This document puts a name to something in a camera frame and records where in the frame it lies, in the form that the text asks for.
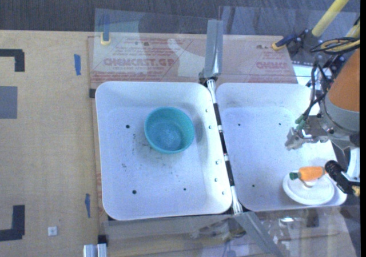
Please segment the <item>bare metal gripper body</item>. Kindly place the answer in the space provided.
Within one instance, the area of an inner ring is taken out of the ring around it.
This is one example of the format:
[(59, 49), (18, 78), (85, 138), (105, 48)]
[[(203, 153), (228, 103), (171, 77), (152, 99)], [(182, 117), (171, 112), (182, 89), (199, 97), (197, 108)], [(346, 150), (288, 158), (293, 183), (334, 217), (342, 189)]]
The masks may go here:
[(305, 135), (311, 135), (314, 140), (325, 142), (347, 142), (348, 133), (326, 115), (310, 115), (303, 128)]

